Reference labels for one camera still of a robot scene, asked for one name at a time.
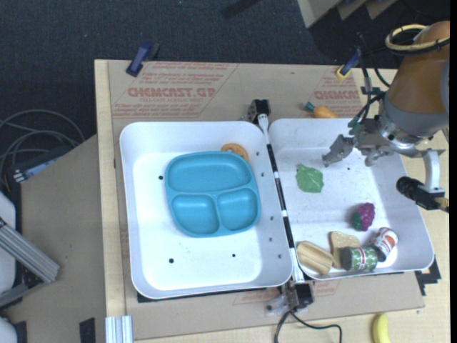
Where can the orange carrot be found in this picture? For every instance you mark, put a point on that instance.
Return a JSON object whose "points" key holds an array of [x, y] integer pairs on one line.
{"points": [[323, 111]]}

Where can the blue divided plate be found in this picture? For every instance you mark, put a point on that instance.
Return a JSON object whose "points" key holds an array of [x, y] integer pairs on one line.
{"points": [[210, 195]]}

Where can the brown cardboard board red print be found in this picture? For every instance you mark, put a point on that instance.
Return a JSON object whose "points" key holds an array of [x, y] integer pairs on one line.
{"points": [[200, 91]]}

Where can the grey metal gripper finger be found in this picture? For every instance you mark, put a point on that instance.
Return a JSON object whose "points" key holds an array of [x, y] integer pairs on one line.
{"points": [[373, 157], [335, 152]]}

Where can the black and white thin rod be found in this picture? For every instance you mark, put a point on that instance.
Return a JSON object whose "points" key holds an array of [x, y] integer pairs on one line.
{"points": [[276, 177]]}

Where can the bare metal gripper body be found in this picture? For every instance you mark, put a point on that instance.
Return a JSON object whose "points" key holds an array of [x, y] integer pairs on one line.
{"points": [[378, 138]]}

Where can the green lettuce leaf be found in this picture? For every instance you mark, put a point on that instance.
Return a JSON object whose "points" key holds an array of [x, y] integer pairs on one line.
{"points": [[309, 179]]}

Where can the black cylinder on white bracket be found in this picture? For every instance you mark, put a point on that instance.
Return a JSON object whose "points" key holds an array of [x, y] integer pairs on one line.
{"points": [[425, 184]]}

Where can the red and white can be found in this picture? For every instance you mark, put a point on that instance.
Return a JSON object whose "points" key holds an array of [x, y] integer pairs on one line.
{"points": [[385, 241]]}

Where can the green can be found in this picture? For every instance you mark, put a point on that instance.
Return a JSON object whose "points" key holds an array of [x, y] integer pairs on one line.
{"points": [[360, 258]]}

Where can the white plastic tray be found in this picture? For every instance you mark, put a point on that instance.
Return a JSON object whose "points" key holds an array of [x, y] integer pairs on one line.
{"points": [[200, 263], [357, 191]]}

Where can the orange doughnut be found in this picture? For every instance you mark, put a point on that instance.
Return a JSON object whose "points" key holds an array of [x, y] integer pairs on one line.
{"points": [[238, 149]]}

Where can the purple grapes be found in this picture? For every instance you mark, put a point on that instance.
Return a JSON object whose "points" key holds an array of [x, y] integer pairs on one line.
{"points": [[364, 216]]}

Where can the tan hot dog bun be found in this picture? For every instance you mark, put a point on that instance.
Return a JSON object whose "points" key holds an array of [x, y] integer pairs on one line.
{"points": [[314, 256]]}

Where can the yellow banana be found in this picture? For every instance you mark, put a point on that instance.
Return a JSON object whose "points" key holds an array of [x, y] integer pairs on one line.
{"points": [[380, 328]]}

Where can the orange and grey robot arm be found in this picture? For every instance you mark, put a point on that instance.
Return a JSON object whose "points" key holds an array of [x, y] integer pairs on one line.
{"points": [[417, 80]]}

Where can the tan bread slice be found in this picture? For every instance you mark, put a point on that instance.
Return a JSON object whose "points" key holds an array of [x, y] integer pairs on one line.
{"points": [[341, 243]]}

